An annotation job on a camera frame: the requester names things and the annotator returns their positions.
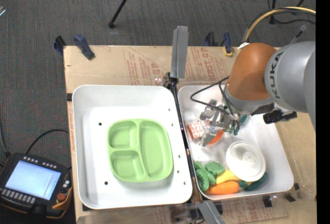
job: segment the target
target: gray carpet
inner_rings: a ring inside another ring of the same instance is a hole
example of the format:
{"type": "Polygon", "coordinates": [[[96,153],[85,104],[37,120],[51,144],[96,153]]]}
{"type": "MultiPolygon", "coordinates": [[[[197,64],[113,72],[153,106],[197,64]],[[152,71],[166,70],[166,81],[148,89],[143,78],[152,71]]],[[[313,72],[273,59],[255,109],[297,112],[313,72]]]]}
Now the gray carpet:
{"type": "MultiPolygon", "coordinates": [[[[74,45],[76,34],[90,45],[172,45],[173,30],[188,26],[189,46],[203,46],[214,31],[216,41],[229,32],[238,46],[247,27],[272,7],[273,0],[127,0],[115,21],[107,24],[122,0],[0,0],[6,12],[0,16],[0,120],[10,152],[24,152],[40,134],[50,129],[68,130],[63,58],[54,50],[57,36],[74,45]]],[[[276,0],[276,8],[296,6],[300,0],[276,0]]],[[[316,0],[301,7],[316,9],[316,0]]],[[[262,21],[250,42],[283,46],[302,25],[300,41],[316,39],[315,17],[279,14],[279,22],[262,21]]],[[[40,139],[30,153],[70,166],[68,134],[52,132],[40,139]]],[[[6,159],[0,151],[0,160],[6,159]]],[[[59,221],[74,223],[74,208],[59,221]]],[[[33,223],[0,208],[0,223],[33,223]]]]}

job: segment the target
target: toy carrot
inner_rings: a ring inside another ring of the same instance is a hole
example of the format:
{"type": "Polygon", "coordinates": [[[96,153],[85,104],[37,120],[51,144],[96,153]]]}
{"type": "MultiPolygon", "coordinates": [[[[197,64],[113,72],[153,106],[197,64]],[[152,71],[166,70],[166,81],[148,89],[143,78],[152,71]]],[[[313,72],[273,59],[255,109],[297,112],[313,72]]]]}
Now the toy carrot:
{"type": "Polygon", "coordinates": [[[224,195],[236,193],[239,190],[239,183],[236,181],[228,181],[209,187],[205,192],[208,195],[224,195]]]}

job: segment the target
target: white tray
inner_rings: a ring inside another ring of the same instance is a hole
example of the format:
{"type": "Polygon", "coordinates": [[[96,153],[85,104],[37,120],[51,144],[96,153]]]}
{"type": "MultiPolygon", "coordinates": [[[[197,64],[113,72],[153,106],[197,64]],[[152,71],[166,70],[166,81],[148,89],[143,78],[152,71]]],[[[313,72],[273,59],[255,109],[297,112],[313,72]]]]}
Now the white tray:
{"type": "MultiPolygon", "coordinates": [[[[192,159],[194,161],[200,161],[202,164],[208,161],[218,161],[228,169],[225,159],[227,148],[235,141],[247,141],[258,147],[262,152],[266,161],[268,178],[260,188],[254,191],[240,191],[228,195],[207,195],[203,192],[201,193],[208,199],[220,200],[282,193],[290,190],[293,186],[293,175],[276,126],[274,124],[265,124],[262,114],[248,117],[241,126],[237,136],[225,132],[218,142],[207,145],[206,147],[198,145],[198,143],[191,139],[187,125],[199,120],[200,114],[206,106],[192,101],[190,96],[205,87],[204,85],[187,85],[178,91],[178,101],[192,159]]],[[[194,99],[206,103],[209,103],[211,99],[216,99],[219,104],[222,102],[222,95],[219,87],[215,85],[198,93],[194,96],[194,99]]]]}
{"type": "Polygon", "coordinates": [[[74,91],[72,101],[78,193],[83,204],[91,209],[113,209],[178,204],[191,197],[186,150],[174,97],[168,89],[82,85],[74,91]],[[167,130],[173,155],[173,170],[167,178],[131,183],[113,175],[108,159],[108,129],[116,121],[133,118],[156,120],[167,130]]]}

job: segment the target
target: clamp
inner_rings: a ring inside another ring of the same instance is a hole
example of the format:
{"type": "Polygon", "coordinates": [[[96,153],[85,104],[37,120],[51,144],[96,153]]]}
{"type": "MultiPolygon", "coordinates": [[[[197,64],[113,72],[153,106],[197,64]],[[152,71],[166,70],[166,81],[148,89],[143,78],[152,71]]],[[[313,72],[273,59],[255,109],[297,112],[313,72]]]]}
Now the clamp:
{"type": "Polygon", "coordinates": [[[59,54],[61,56],[63,56],[63,47],[66,46],[67,44],[65,43],[65,41],[63,40],[62,36],[58,36],[55,39],[54,42],[54,49],[59,52],[59,54]]]}
{"type": "Polygon", "coordinates": [[[227,56],[227,57],[233,56],[232,42],[230,40],[230,35],[228,32],[224,33],[223,40],[221,41],[220,46],[224,46],[223,53],[225,54],[225,56],[227,56]]]}
{"type": "Polygon", "coordinates": [[[215,41],[215,32],[209,32],[204,41],[205,46],[218,46],[218,43],[215,41]]]}
{"type": "Polygon", "coordinates": [[[95,57],[95,54],[92,52],[84,36],[77,34],[74,37],[74,42],[77,46],[79,46],[82,49],[81,52],[85,57],[87,57],[88,59],[92,59],[93,57],[95,57]]]}

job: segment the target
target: green plate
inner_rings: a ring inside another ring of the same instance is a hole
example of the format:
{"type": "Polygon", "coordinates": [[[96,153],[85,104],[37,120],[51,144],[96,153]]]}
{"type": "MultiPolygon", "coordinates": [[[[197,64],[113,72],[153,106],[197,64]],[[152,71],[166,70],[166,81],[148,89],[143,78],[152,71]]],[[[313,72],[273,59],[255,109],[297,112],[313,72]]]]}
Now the green plate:
{"type": "Polygon", "coordinates": [[[127,119],[108,130],[108,153],[113,174],[127,182],[164,179],[173,169],[166,129],[151,119],[127,119]]]}

